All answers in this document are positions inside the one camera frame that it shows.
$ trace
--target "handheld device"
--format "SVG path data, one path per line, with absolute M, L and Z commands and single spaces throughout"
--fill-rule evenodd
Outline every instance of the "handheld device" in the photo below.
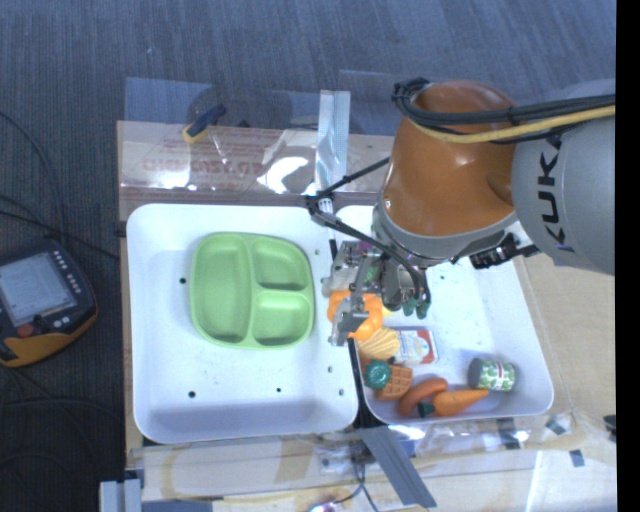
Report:
M 0 363 L 40 361 L 95 322 L 93 290 L 71 255 L 52 239 L 0 257 Z

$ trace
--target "device button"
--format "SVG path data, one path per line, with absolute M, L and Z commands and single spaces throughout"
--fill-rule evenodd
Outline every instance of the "device button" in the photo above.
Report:
M 33 335 L 34 328 L 32 324 L 22 324 L 18 326 L 17 331 L 20 338 L 28 338 Z

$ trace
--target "yellow cable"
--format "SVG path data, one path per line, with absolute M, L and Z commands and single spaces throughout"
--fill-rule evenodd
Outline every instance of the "yellow cable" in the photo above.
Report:
M 591 119 L 597 119 L 600 117 L 609 117 L 616 115 L 615 105 L 609 107 L 595 108 L 591 110 L 583 110 L 581 112 L 575 112 L 573 114 L 566 114 L 562 116 L 552 117 L 543 121 L 536 121 L 521 126 L 513 126 L 510 128 L 504 128 L 501 130 L 491 130 L 488 132 L 469 133 L 469 134 L 455 134 L 445 133 L 438 130 L 432 130 L 420 126 L 411 119 L 409 121 L 421 132 L 426 133 L 430 137 L 443 140 L 445 142 L 460 142 L 463 144 L 470 144 L 474 142 L 490 142 L 499 139 L 509 139 L 512 137 L 518 137 L 528 133 L 539 132 L 547 130 L 549 128 L 555 128 L 558 126 L 564 126 L 574 123 L 581 123 L 583 121 L 589 121 Z

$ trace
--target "white tray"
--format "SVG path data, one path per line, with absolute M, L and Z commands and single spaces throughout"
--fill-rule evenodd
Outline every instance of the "white tray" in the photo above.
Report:
M 348 206 L 337 215 L 365 234 L 371 233 L 372 208 Z M 337 237 L 338 242 L 349 237 Z M 492 391 L 463 413 L 449 418 L 400 416 L 397 402 L 376 400 L 365 388 L 371 412 L 389 424 L 426 424 L 452 419 L 488 419 L 542 414 L 553 402 L 553 384 L 513 263 L 489 269 L 473 268 L 468 258 L 455 265 L 429 268 L 432 305 L 424 320 L 396 312 L 385 318 L 389 327 L 419 326 L 433 333 L 438 359 L 412 366 L 414 381 L 427 376 L 447 379 L 450 388 L 466 388 L 467 369 L 474 357 L 511 362 L 516 385 L 510 392 Z
M 203 237 L 229 231 L 279 236 L 302 248 L 315 295 L 307 339 L 256 351 L 215 345 L 196 331 L 189 309 L 192 256 Z M 332 432 L 353 422 L 358 400 L 348 350 L 327 341 L 331 324 L 320 284 L 331 265 L 327 231 L 307 210 L 146 205 L 129 218 L 127 249 L 133 408 L 144 436 L 182 443 Z

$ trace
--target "copper-colored cylinder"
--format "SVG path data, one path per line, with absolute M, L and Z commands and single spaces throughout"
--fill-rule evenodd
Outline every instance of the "copper-colored cylinder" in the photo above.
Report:
M 426 89 L 414 105 L 458 113 L 502 109 L 513 102 L 486 85 L 453 80 Z M 450 128 L 477 133 L 506 126 Z M 509 201 L 513 152 L 513 144 L 442 141 L 403 118 L 383 189 L 386 213 L 400 228 L 424 236 L 466 233 L 500 222 L 514 210 Z

